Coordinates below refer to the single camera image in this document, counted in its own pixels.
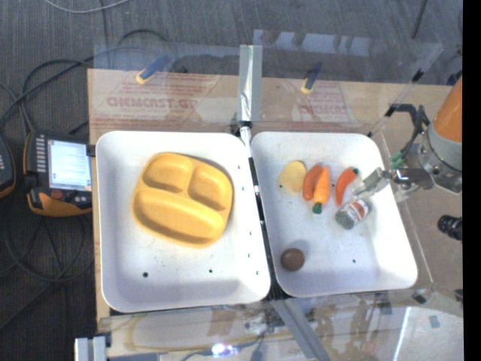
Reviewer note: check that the black cylinder on white bracket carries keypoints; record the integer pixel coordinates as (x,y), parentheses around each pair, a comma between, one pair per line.
(451,227)

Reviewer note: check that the brown round ball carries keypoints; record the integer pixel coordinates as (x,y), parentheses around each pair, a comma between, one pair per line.
(292,259)

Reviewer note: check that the orange carrot green end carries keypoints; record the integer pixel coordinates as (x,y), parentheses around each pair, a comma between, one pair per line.
(322,188)

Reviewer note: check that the orange sausage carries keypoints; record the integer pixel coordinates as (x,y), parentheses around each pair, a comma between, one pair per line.
(310,184)

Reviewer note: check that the small can white red label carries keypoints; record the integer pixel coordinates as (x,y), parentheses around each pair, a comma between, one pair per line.
(351,213)

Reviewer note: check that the brown cardboard board red print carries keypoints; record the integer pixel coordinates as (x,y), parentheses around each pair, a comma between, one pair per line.
(165,100)

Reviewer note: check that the pale yellow round biscuit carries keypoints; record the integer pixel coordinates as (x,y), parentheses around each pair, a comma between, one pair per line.
(292,177)

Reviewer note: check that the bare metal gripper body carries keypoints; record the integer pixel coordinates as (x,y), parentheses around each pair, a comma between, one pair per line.
(417,177)

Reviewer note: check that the yellow divided plate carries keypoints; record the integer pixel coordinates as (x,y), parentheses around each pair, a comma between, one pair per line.
(180,201)

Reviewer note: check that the orange chilli pepper green stem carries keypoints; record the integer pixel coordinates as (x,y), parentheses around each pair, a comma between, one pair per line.
(342,186)

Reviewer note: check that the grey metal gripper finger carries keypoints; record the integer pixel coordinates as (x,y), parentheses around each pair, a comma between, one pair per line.
(376,175)
(366,188)

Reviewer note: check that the white plastic tray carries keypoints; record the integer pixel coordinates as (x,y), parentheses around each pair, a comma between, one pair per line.
(176,276)
(338,261)

